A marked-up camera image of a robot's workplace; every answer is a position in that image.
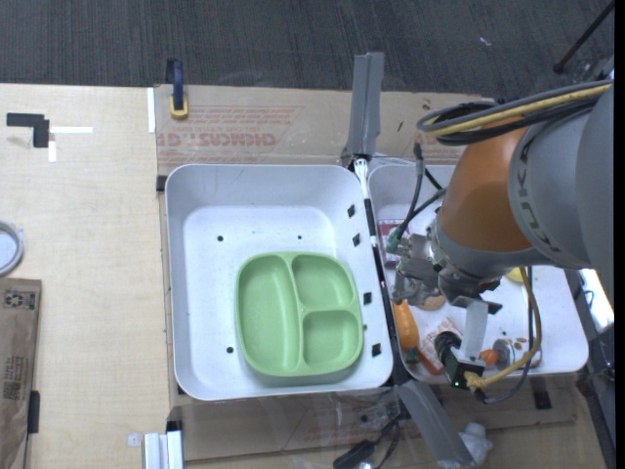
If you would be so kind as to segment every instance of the gray carpet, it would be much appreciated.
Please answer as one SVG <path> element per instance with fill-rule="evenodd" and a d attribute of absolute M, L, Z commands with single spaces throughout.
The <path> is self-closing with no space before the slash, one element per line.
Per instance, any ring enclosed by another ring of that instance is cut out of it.
<path fill-rule="evenodd" d="M 385 90 L 508 99 L 589 79 L 613 55 L 610 0 L 0 0 L 0 82 L 351 89 L 386 54 Z"/>

